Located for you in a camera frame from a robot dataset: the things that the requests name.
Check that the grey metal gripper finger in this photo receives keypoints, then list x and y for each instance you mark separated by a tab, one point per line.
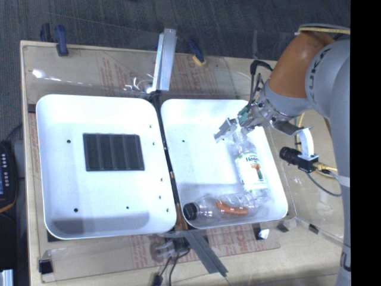
229	123
224	135

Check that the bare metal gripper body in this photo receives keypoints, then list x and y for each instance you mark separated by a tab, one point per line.
259	115

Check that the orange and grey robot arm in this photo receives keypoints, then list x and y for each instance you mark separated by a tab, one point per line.
330	79

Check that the white plastic tray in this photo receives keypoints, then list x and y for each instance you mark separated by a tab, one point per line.
101	195
202	159

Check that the clear bottle with white label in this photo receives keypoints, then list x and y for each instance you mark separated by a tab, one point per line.
251	168

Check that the clear bottle with black cap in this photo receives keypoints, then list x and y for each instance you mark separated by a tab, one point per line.
202	208

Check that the black ribbed rectangular pad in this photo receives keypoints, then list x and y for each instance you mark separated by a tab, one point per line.
113	152

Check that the brown cardboard board, red print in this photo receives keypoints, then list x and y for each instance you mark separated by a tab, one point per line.
119	70

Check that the black cylinder on white bracket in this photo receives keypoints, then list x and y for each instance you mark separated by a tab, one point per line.
297	156

